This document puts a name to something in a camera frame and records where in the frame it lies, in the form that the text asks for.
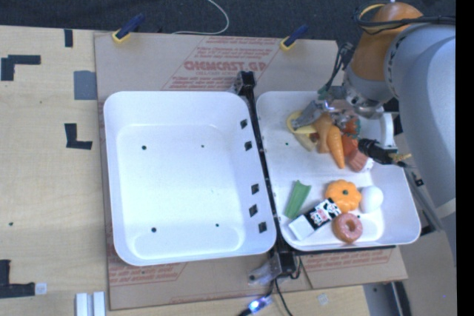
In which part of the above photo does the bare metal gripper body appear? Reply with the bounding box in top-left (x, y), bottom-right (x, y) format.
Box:
top-left (318, 85), bottom-right (385, 120)

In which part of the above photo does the yellow banana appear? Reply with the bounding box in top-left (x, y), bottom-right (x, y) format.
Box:
top-left (286, 110), bottom-right (318, 153)

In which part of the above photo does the orange chicken drumstick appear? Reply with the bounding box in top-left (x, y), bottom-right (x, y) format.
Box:
top-left (313, 113), bottom-right (333, 155)

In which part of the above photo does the red toy vegetable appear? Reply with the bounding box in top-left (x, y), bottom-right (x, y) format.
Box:
top-left (340, 117), bottom-right (362, 161)

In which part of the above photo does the orange carrot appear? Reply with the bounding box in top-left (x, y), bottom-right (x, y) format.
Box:
top-left (327, 124), bottom-right (347, 170)

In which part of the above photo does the white plastic tray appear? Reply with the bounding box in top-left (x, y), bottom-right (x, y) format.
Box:
top-left (103, 90), bottom-right (278, 267)
top-left (256, 90), bottom-right (422, 253)

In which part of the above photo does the orange pumpkin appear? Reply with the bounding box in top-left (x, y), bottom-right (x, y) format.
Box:
top-left (324, 179), bottom-right (363, 214)

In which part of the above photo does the green celery stick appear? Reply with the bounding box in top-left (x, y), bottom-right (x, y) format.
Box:
top-left (284, 179), bottom-right (313, 221)

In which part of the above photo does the white egg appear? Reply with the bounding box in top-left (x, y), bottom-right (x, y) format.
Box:
top-left (359, 185), bottom-right (384, 214)

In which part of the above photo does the cow print milk carton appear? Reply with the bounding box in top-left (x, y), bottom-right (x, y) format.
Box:
top-left (287, 197), bottom-right (343, 241)

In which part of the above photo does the pink doughnut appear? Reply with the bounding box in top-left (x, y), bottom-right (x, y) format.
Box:
top-left (331, 212), bottom-right (364, 244)

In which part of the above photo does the brown cardboard board, red print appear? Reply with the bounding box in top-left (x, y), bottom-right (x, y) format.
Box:
top-left (93, 32), bottom-right (409, 312)

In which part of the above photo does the black cylinder on white bracket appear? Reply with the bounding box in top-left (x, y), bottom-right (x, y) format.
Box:
top-left (357, 112), bottom-right (400, 167)

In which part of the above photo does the black block with thin wires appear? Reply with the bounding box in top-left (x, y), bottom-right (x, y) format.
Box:
top-left (236, 70), bottom-right (258, 97)
top-left (275, 249), bottom-right (301, 278)

